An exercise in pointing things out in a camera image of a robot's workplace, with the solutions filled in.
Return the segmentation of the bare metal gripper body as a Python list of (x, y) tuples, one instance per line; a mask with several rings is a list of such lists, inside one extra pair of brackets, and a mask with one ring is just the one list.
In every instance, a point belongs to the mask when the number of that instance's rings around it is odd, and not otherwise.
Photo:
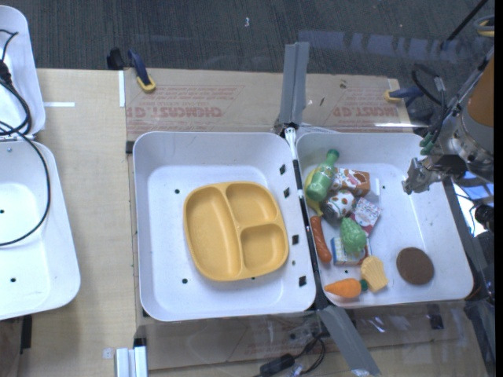
[(465, 130), (444, 130), (436, 140), (426, 133), (427, 168), (449, 175), (468, 171), (479, 178), (494, 177), (494, 132), (474, 134)]

